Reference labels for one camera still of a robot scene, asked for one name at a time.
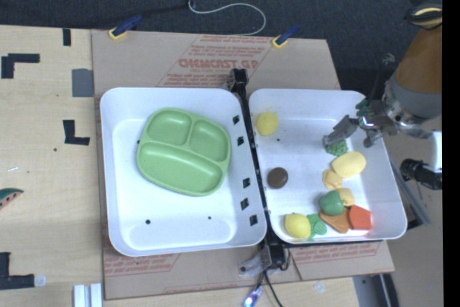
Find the white plastic tray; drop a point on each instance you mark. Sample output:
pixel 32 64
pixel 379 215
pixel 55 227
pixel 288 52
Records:
pixel 179 226
pixel 302 154

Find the yellow toy potato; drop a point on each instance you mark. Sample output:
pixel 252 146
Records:
pixel 348 164

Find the brown round biscuit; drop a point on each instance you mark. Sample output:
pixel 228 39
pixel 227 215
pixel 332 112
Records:
pixel 277 178

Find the orange toy block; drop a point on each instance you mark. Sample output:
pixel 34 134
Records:
pixel 360 218

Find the green toy lettuce leaf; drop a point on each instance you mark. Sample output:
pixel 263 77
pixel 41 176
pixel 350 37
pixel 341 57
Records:
pixel 318 225

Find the brown toy bread slice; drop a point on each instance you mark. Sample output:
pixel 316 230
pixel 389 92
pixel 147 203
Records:
pixel 338 223

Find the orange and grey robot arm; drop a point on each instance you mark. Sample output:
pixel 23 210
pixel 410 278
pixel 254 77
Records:
pixel 418 61

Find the yellow round toy food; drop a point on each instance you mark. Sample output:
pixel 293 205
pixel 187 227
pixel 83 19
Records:
pixel 267 123

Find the green toy pepper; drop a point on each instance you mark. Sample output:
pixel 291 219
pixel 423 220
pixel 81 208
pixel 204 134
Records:
pixel 331 203

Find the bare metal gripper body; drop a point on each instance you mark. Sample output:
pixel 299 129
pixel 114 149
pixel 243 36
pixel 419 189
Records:
pixel 386 118

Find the green toy peas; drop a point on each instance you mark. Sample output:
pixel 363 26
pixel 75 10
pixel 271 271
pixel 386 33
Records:
pixel 338 148

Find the brown cardboard board red print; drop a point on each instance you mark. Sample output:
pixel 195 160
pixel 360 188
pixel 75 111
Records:
pixel 143 57

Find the thin black rod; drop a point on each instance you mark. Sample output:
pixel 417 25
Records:
pixel 253 151

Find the black cylinder on white bracket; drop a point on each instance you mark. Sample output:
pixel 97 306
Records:
pixel 420 172

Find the yellow toy lemon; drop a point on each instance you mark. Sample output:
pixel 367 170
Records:
pixel 297 225

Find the pale yellow toy food piece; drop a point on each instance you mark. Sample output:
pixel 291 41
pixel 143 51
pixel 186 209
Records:
pixel 331 180
pixel 347 196

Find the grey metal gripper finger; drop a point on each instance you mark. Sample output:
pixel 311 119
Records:
pixel 339 131
pixel 373 137

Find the green divided plate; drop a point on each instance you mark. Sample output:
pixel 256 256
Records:
pixel 179 158

